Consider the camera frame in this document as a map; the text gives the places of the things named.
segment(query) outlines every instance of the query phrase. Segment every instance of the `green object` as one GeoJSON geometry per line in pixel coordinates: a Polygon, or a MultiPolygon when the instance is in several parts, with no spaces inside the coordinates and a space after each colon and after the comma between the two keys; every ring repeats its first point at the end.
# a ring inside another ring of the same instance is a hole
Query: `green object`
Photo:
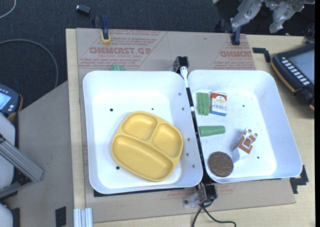
{"type": "Polygon", "coordinates": [[[125,69],[121,65],[112,64],[110,71],[124,71],[125,69]]]}
{"type": "Polygon", "coordinates": [[[203,125],[199,126],[199,132],[201,137],[208,137],[224,134],[226,132],[226,128],[223,125],[203,125]]]}
{"type": "Polygon", "coordinates": [[[197,109],[199,114],[201,115],[209,115],[210,113],[210,100],[209,94],[204,92],[196,93],[196,100],[197,100],[197,109]]]}

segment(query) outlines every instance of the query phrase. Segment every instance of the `round cookie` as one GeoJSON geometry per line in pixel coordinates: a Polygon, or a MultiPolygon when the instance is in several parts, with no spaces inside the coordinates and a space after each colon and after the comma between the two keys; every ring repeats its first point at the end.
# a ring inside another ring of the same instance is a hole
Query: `round cookie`
{"type": "Polygon", "coordinates": [[[217,177],[227,177],[234,169],[231,157],[222,151],[216,151],[209,156],[208,166],[217,177]]]}

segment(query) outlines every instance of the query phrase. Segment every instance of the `white cable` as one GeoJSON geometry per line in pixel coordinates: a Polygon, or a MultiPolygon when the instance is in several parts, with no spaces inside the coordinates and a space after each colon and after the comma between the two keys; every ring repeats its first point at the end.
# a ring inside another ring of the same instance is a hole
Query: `white cable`
{"type": "Polygon", "coordinates": [[[38,42],[29,40],[29,39],[24,39],[24,38],[14,38],[14,39],[8,39],[8,40],[5,40],[5,41],[0,41],[0,46],[3,45],[3,44],[12,43],[12,42],[26,42],[26,43],[35,44],[35,45],[39,46],[40,48],[42,48],[43,50],[45,50],[50,55],[50,57],[53,60],[54,66],[55,66],[56,76],[55,76],[54,88],[56,88],[58,86],[59,69],[58,69],[57,61],[56,61],[55,57],[53,56],[53,54],[49,51],[49,49],[47,49],[44,45],[41,45],[38,42]]]}
{"type": "Polygon", "coordinates": [[[15,9],[16,4],[17,4],[17,0],[14,0],[14,4],[13,4],[13,7],[11,8],[11,10],[9,12],[5,13],[4,15],[0,15],[0,19],[9,15],[15,9]]]}

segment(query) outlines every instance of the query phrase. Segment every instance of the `white tray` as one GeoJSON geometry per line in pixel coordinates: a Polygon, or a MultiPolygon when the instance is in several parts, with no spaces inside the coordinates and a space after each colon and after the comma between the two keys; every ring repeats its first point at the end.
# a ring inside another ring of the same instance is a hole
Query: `white tray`
{"type": "Polygon", "coordinates": [[[206,172],[218,183],[289,178],[298,176],[302,162],[273,77],[261,70],[195,70],[188,76],[198,126],[224,126],[225,133],[201,137],[206,172]],[[227,94],[227,114],[200,115],[197,92],[227,94]],[[257,133],[250,154],[235,162],[227,177],[214,175],[208,167],[211,153],[221,151],[232,158],[241,132],[257,133]]]}
{"type": "MultiPolygon", "coordinates": [[[[218,183],[289,178],[302,170],[276,83],[259,70],[195,70],[188,76],[198,126],[225,126],[225,133],[201,137],[206,172],[218,183]],[[196,92],[227,94],[227,115],[199,115],[196,92]],[[232,156],[241,132],[250,128],[258,137],[251,153],[234,163],[227,177],[207,166],[211,153],[232,156]]],[[[89,179],[102,194],[196,186],[202,179],[196,134],[182,77],[171,71],[92,71],[83,80],[88,143],[89,179]],[[122,120],[134,111],[152,113],[176,126],[184,148],[173,174],[152,182],[117,169],[110,146],[122,120]]]]}
{"type": "Polygon", "coordinates": [[[92,187],[102,194],[196,186],[203,168],[185,84],[171,71],[92,71],[83,80],[88,168],[92,187]],[[153,182],[117,169],[111,141],[123,119],[135,111],[154,114],[178,128],[184,146],[173,173],[153,182]]]}

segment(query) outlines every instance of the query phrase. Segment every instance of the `small box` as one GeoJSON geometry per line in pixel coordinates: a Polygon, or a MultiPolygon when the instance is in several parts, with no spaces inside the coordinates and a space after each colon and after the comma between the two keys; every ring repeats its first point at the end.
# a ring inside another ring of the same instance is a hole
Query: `small box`
{"type": "Polygon", "coordinates": [[[211,114],[227,115],[227,94],[222,92],[211,93],[211,114]]]}
{"type": "Polygon", "coordinates": [[[239,141],[234,145],[232,150],[233,163],[250,154],[257,136],[257,133],[253,133],[252,130],[248,128],[241,133],[239,141]]]}

